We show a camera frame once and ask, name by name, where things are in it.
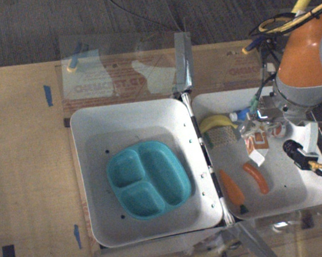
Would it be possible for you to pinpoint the yellow banana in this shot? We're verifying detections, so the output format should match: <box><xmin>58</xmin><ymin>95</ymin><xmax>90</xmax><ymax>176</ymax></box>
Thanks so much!
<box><xmin>197</xmin><ymin>112</ymin><xmax>239</xmax><ymax>135</ymax></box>

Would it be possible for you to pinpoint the red and white can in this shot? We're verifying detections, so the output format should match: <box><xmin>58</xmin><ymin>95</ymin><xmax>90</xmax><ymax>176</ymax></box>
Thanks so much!
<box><xmin>271</xmin><ymin>122</ymin><xmax>289</xmax><ymax>139</ymax></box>

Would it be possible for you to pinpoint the tan waffle biscuit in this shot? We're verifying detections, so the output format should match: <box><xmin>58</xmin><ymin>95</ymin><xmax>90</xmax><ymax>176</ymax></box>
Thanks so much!
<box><xmin>203</xmin><ymin>124</ymin><xmax>243</xmax><ymax>150</ymax></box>

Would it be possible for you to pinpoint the white plastic tray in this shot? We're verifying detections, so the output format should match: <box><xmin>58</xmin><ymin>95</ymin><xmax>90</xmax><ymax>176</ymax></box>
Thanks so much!
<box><xmin>68</xmin><ymin>91</ymin><xmax>226</xmax><ymax>252</ymax></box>
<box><xmin>190</xmin><ymin>78</ymin><xmax>322</xmax><ymax>226</ymax></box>

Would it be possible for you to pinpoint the black cylinder on white bracket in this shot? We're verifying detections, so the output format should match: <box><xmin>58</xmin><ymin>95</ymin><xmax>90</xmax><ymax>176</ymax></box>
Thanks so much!
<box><xmin>279</xmin><ymin>120</ymin><xmax>322</xmax><ymax>173</ymax></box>

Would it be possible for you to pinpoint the orange and white carton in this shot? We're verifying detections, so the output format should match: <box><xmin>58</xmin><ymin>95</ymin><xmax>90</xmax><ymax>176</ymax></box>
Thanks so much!
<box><xmin>243</xmin><ymin>129</ymin><xmax>273</xmax><ymax>169</ymax></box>

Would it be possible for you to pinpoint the blue and white bottle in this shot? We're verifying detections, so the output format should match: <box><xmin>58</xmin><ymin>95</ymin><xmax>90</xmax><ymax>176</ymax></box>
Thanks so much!
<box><xmin>228</xmin><ymin>107</ymin><xmax>252</xmax><ymax>124</ymax></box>

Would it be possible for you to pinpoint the blue divided plate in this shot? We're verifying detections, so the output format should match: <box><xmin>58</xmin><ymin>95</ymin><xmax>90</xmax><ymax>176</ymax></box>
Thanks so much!
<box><xmin>102</xmin><ymin>135</ymin><xmax>196</xmax><ymax>225</ymax></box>

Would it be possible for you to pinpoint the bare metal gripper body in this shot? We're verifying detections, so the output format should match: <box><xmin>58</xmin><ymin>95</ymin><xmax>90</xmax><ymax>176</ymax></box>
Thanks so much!
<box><xmin>254</xmin><ymin>91</ymin><xmax>291</xmax><ymax>125</ymax></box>

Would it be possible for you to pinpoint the orange carrot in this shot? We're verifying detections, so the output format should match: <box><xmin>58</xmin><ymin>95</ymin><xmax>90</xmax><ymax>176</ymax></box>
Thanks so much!
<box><xmin>218</xmin><ymin>167</ymin><xmax>250</xmax><ymax>217</ymax></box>

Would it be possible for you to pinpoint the orange sausage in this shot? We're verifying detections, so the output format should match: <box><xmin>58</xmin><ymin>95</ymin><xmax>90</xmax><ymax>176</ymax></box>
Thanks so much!
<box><xmin>241</xmin><ymin>160</ymin><xmax>271</xmax><ymax>198</ymax></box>

